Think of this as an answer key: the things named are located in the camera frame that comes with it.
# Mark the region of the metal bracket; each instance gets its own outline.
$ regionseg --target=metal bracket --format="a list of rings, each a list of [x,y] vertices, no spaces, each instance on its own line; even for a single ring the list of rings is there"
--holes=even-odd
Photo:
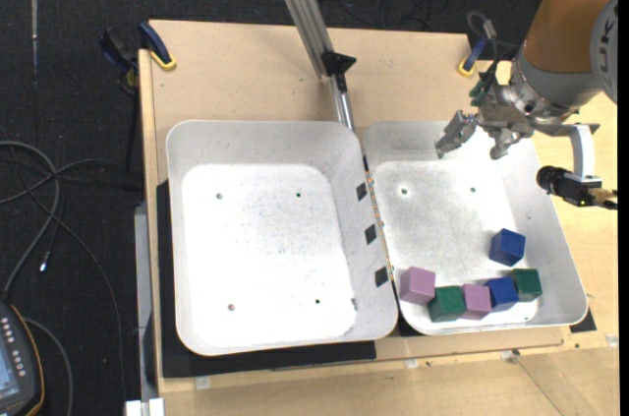
[[[447,152],[461,147],[470,140],[476,131],[477,125],[478,122],[474,115],[465,115],[463,110],[457,110],[452,120],[443,130],[445,135],[434,144],[439,159]]]
[[[569,126],[568,136],[572,143],[572,154],[574,157],[574,171],[572,174],[580,182],[595,178],[595,150],[592,138],[592,133],[595,130],[587,124],[572,124]]]
[[[321,59],[323,60],[323,66],[325,66],[325,73],[327,73],[328,77],[334,78],[338,90],[342,93],[347,92],[345,72],[356,63],[356,58],[326,50],[321,54]]]

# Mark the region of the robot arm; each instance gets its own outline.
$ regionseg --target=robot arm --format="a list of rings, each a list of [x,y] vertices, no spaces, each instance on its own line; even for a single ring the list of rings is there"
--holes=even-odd
[[[485,30],[486,41],[495,45],[493,27]],[[500,86],[487,70],[471,92],[478,113],[459,110],[436,143],[437,154],[460,147],[477,126],[494,139],[494,159],[535,131],[569,136],[575,170],[543,168],[538,183],[574,205],[612,208],[615,191],[603,191],[594,175],[592,133],[599,125],[564,121],[602,90],[617,103],[617,43],[618,0],[542,0],[512,61],[508,85]]]

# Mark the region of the black mat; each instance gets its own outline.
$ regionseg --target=black mat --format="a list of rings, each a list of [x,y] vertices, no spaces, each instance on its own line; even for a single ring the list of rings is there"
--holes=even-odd
[[[479,9],[493,19],[499,38],[519,43],[540,0],[321,0],[331,27],[468,32],[466,15]],[[39,0],[38,71],[33,71],[30,0],[0,0],[0,123],[61,166],[88,157],[124,162],[131,100],[117,85],[118,72],[100,55],[98,38],[116,27],[129,41],[149,18],[255,24],[290,24],[283,0]],[[211,54],[211,44],[207,45]],[[142,172],[136,147],[132,171]],[[100,182],[123,178],[87,170]],[[22,189],[14,167],[0,162],[2,198]],[[50,190],[38,192],[42,201]],[[135,330],[134,205],[139,192],[120,187],[64,183],[64,219],[91,248],[111,280],[119,305],[125,356],[120,383],[119,338],[102,274],[84,249],[59,232],[49,271],[38,271],[49,233],[25,266],[13,291],[27,316],[55,331],[75,369],[78,415],[120,414],[123,398],[139,398]],[[28,197],[0,204],[0,283],[32,240],[44,215]],[[63,366],[54,346],[38,342],[47,379],[44,415],[63,413]]]

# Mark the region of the wooden table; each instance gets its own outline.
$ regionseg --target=wooden table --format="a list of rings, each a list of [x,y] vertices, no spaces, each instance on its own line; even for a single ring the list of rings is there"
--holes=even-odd
[[[190,119],[334,120],[293,27],[153,21],[177,67],[140,53],[143,157],[157,372],[161,372],[155,187],[167,178],[165,138]],[[455,72],[469,52],[455,33],[329,31],[358,58],[348,72],[359,138],[381,120],[449,120],[469,108],[478,77]],[[508,65],[502,65],[508,75]],[[597,173],[617,184],[617,108],[604,94],[581,122],[599,122]],[[542,165],[572,168],[568,139],[534,137]],[[619,412],[617,214],[553,198],[597,330],[533,327],[376,342],[377,359],[355,364],[165,379],[172,415],[614,414]]]

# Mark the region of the blue cube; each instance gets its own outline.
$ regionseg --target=blue cube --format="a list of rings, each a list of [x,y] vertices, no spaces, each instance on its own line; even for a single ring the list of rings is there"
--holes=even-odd
[[[493,311],[508,310],[520,300],[515,284],[509,276],[489,279],[485,286],[489,287],[491,309]]]
[[[526,236],[508,229],[502,229],[491,238],[489,258],[505,266],[513,266],[524,257]]]

